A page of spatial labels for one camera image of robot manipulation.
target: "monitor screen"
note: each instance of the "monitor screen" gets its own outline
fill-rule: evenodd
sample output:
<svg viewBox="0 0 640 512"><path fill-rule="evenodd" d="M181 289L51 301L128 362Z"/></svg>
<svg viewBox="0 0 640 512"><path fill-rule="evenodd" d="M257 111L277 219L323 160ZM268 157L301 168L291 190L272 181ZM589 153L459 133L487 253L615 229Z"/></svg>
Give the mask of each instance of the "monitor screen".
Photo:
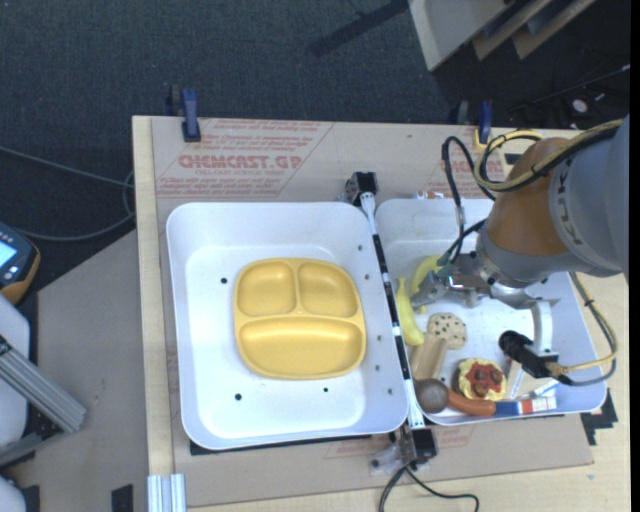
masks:
<svg viewBox="0 0 640 512"><path fill-rule="evenodd" d="M17 249L0 241L0 267L3 267L17 252Z"/></svg>

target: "sausage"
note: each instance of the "sausage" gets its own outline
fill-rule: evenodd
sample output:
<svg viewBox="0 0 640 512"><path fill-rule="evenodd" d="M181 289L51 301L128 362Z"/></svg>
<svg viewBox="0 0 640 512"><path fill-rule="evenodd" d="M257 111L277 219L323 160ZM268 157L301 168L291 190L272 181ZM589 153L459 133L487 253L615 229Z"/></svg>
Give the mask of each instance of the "sausage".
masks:
<svg viewBox="0 0 640 512"><path fill-rule="evenodd" d="M447 405L472 416L493 416L496 413L496 403L493 400L471 400L452 389L449 389Z"/></svg>

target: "dark floor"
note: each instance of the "dark floor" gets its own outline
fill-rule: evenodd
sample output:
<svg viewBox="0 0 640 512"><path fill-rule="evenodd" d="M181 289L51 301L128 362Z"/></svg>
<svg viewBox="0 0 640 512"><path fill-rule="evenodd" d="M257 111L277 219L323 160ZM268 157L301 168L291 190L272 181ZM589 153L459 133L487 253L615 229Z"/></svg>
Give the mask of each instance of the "dark floor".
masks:
<svg viewBox="0 0 640 512"><path fill-rule="evenodd" d="M375 23L358 23L380 13ZM358 27L366 30L359 33ZM0 5L0 220L34 237L38 290L134 228L131 117L164 115L172 84L202 117L446 124L491 100L494 126L587 128L629 112L631 0L599 0L520 60L507 41L426 68L404 0L7 0ZM588 88L572 89L613 73ZM592 101L571 118L564 102ZM527 108L516 108L527 105ZM27 160L18 151L65 166Z"/></svg>

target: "yellow plate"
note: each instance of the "yellow plate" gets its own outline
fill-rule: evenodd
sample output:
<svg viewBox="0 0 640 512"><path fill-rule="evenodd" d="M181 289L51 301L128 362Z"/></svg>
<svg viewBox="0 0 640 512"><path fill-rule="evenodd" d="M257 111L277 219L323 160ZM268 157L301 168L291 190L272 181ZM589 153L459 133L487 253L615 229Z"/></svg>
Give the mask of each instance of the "yellow plate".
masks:
<svg viewBox="0 0 640 512"><path fill-rule="evenodd" d="M360 296L351 276L333 263L274 258L247 265L233 306L240 355L260 375L337 377L364 357Z"/></svg>

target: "white plastic tray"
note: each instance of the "white plastic tray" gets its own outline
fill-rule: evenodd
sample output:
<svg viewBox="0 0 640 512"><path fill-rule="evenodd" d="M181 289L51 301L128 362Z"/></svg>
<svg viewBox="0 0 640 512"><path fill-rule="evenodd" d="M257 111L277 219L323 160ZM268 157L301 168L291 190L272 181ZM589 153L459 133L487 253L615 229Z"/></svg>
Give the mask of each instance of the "white plastic tray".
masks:
<svg viewBox="0 0 640 512"><path fill-rule="evenodd" d="M488 199L465 200L465 226L484 219L492 204ZM406 278L408 282L422 259L443 254L458 236L454 203L451 199L391 199L378 207L376 222L394 287L397 286L399 277ZM467 237L463 245L464 253L475 248L475 240L475 235ZM551 308L551 323L553 348L559 353L561 364L573 365L597 359L581 308L566 273L552 275L546 284L533 285L529 292L534 297L559 299ZM462 349L447 352L440 372L440 378L448 385L451 385L451 377L458 363L468 357L495 361L507 373L508 361L498 346L498 338L504 331L515 330L533 339L532 314L529 311L517 311L496 299L485 297L480 299L476 307L469 308L460 296L449 292L440 301L428 305L424 314L416 315L418 326L425 331L429 317L440 312L455 314L467 326L466 345ZM590 380L600 375L600 368L595 367L580 371L575 379ZM604 382L581 387L560 385L555 389L558 406L556 410L527 416L592 411L600 407L606 398ZM509 416L504 415L468 416L449 408L425 416L441 425L509 419Z"/></svg>
<svg viewBox="0 0 640 512"><path fill-rule="evenodd" d="M189 203L167 221L181 414L210 450L390 432L407 397L382 278L364 213L340 202ZM233 291L245 265L314 258L353 278L367 348L350 373L321 380L256 375L234 339Z"/></svg>

